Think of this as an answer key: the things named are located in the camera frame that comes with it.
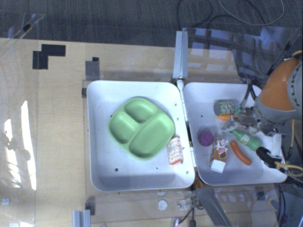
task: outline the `dark floor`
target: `dark floor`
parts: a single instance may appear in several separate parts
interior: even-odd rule
[[[270,23],[282,13],[280,0],[249,1],[257,11],[245,0],[222,3],[250,23],[262,24],[262,19]],[[303,0],[283,3],[285,14],[272,26],[296,27],[302,32]],[[206,23],[198,26],[209,26],[210,22],[240,24],[230,17],[217,17],[227,15],[219,0],[0,0],[0,9],[45,14],[39,38],[61,41],[174,46],[180,27],[202,21]],[[256,29],[249,25],[243,28],[251,33]]]

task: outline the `green bottle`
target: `green bottle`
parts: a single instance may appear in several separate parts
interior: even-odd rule
[[[238,141],[240,141],[243,145],[248,146],[253,151],[256,151],[261,146],[261,142],[259,140],[243,131],[233,130],[231,133],[236,136]]]

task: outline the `white carton cap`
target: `white carton cap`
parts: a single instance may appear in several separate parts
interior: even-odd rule
[[[212,171],[222,173],[226,163],[219,160],[212,160],[210,164],[210,168]]]

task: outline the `green plate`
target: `green plate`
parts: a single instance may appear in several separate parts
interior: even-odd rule
[[[151,101],[134,97],[113,114],[108,129],[129,154],[140,160],[149,160],[171,140],[175,124]]]

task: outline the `purple ball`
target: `purple ball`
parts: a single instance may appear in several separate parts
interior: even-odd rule
[[[211,132],[209,132],[209,131],[202,131],[198,135],[198,141],[203,146],[210,146],[213,143],[213,141],[214,141],[214,137],[211,134]]]

